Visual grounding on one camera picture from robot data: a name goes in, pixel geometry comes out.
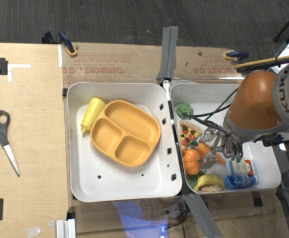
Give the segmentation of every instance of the white tray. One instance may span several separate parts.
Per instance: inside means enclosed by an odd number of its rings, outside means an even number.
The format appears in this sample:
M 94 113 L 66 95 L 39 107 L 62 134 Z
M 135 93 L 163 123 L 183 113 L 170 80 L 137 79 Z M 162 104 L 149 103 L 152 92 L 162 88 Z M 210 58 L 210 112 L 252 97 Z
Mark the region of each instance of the white tray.
M 176 106 L 180 103 L 189 103 L 194 110 L 194 114 L 204 114 L 214 111 L 225 99 L 226 97 L 235 90 L 239 85 L 237 84 L 186 84 L 179 83 L 171 88 L 171 99 L 173 104 L 174 120 L 177 126 L 177 136 L 179 137 L 179 116 L 175 113 Z M 231 103 L 233 98 L 227 101 L 227 104 Z M 223 125 L 224 116 L 227 110 L 214 114 L 209 120 L 217 123 L 218 125 Z M 206 126 L 194 121 L 189 120 L 189 122 L 196 124 L 203 131 Z M 275 158 L 272 147 L 264 147 L 262 142 L 257 143 L 249 142 L 243 144 L 243 158 L 251 159 L 254 163 L 254 168 L 258 176 L 259 182 L 248 188 L 242 189 L 228 189 L 217 193 L 233 192 L 233 191 L 249 191 L 249 190 L 263 190 L 276 188 L 281 183 L 281 173 Z M 226 175 L 230 175 L 230 168 L 228 161 L 223 157 L 227 163 L 226 165 L 214 164 L 210 169 L 207 170 L 207 174 L 217 174 L 223 179 Z M 199 194 L 209 194 L 215 192 L 203 192 L 195 191 L 193 188 L 190 189 Z
M 139 167 L 119 164 L 98 151 L 88 133 L 82 135 L 80 123 L 93 97 L 106 104 L 113 100 L 128 101 L 157 119 L 161 138 L 144 164 Z M 67 106 L 71 190 L 78 200 L 100 202 L 169 197 L 180 192 L 178 156 L 162 87 L 149 83 L 76 83 L 68 89 Z

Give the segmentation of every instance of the blue clamp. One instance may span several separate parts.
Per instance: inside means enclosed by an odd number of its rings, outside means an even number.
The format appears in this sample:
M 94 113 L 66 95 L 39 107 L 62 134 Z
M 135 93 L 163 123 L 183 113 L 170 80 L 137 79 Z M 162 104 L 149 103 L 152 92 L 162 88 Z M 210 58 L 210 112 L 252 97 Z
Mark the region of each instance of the blue clamp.
M 238 61 L 241 61 L 244 58 L 248 58 L 249 53 L 246 51 L 232 51 L 224 52 L 223 56 L 226 60 L 233 60 L 234 58 L 237 58 Z
M 65 44 L 65 50 L 66 52 L 71 56 L 74 57 L 77 55 L 77 49 L 75 49 L 70 41 L 70 39 L 67 37 L 64 31 L 59 31 L 58 36 L 60 38 L 60 42 L 64 42 Z

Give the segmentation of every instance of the cardboard sheet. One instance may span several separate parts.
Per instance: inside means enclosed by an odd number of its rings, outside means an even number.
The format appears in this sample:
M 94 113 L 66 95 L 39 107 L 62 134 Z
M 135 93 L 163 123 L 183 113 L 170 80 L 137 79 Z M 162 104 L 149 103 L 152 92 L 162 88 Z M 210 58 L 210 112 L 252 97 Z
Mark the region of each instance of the cardboard sheet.
M 78 54 L 64 50 L 64 88 L 77 82 L 154 82 L 161 65 L 161 46 L 73 43 Z M 177 47 L 174 77 L 196 83 L 238 83 L 241 77 L 223 57 L 228 49 Z

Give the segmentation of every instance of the blue toy bottle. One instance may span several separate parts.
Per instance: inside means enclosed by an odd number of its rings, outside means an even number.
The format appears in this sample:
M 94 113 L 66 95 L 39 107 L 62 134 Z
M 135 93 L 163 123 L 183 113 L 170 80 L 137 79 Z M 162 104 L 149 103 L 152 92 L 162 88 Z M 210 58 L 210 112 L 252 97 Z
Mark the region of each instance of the blue toy bottle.
M 225 186 L 230 189 L 234 188 L 246 188 L 258 182 L 257 176 L 248 175 L 236 175 L 236 176 L 226 176 Z

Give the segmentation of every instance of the scissor blade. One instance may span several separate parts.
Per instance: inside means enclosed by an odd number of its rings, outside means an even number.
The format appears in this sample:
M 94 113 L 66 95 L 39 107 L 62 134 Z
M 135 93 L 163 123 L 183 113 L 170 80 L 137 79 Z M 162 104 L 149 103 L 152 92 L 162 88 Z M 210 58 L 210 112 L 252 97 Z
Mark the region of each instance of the scissor blade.
M 11 162 L 11 165 L 13 166 L 14 171 L 16 172 L 17 176 L 20 177 L 19 169 L 17 168 L 16 161 L 10 145 L 5 145 L 3 148 L 5 149 L 5 152 Z

